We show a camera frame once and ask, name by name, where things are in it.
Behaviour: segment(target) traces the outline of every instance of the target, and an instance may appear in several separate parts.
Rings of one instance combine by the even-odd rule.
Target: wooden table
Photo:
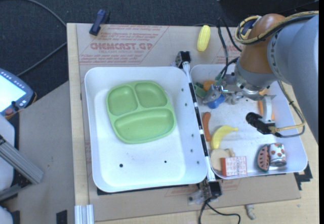
[[[90,200],[86,169],[83,110],[82,102],[80,100],[80,75],[76,24],[67,24],[67,38],[75,205],[86,206],[90,203]],[[288,91],[291,95],[293,95],[292,89],[290,87],[288,87]],[[251,220],[247,216],[247,212],[243,206],[227,207],[217,210],[219,210],[222,213],[240,214],[241,223],[319,223],[318,144],[313,138],[308,127],[306,127],[306,131],[301,138],[305,147],[305,151],[307,153],[309,166],[313,177],[310,182],[302,183],[302,191],[300,192],[301,199],[256,204],[254,205],[253,210],[253,213],[256,216],[255,220]],[[198,215],[198,211],[189,211],[173,214],[162,214],[156,216],[101,221],[97,223],[197,223]],[[202,216],[203,223],[237,223],[237,220],[238,219],[236,216],[216,215],[212,210],[209,210],[208,208],[206,208]]]

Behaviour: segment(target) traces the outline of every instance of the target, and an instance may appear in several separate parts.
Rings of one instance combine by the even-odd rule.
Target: dark floor
[[[32,70],[20,73],[66,42],[64,23],[93,23],[100,9],[111,12],[112,24],[191,26],[216,24],[221,17],[228,26],[237,26],[249,15],[290,15],[319,8],[318,0],[32,1],[0,0],[0,68],[20,75],[38,98],[68,80],[66,46]]]

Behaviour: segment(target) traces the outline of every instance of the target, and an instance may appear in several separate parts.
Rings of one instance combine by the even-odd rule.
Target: red and white box
[[[243,157],[221,158],[222,175],[233,176],[247,174],[247,159]]]

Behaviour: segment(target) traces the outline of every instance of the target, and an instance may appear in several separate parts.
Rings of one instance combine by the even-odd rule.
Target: yellow corn
[[[211,28],[208,25],[202,26],[197,41],[198,51],[203,52],[206,50],[210,37],[211,37]]]

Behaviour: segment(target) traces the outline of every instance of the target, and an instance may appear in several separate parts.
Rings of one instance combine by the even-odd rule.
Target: watermelon
[[[261,147],[261,149],[258,152],[257,165],[262,171],[267,172],[270,166],[269,161],[270,161],[270,156],[269,156],[268,145],[264,145],[263,147]]]

